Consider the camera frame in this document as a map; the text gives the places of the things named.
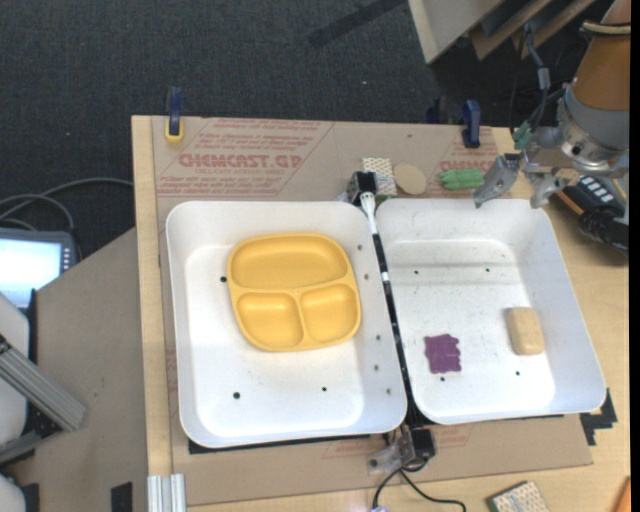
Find green toy vegetable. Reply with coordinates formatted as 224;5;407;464
437;168;487;192

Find purple grapes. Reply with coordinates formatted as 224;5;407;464
423;333;463;376

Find brown cardboard board, red print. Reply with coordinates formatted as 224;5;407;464
149;116;609;507

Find beige bread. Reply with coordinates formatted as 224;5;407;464
504;305;547;357

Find white patterned packet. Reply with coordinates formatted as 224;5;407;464
361;156;399;197
486;480;554;512

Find thin black and white rod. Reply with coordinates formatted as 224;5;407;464
359;191;420;429

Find yellow divided plate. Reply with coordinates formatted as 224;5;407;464
225;232;363;353

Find tan round biscuit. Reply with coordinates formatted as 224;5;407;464
392;162;428;197

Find white plastic tray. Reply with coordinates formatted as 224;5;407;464
374;197;608;426
165;199;409;449

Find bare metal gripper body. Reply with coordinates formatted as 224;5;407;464
519;127;630;185

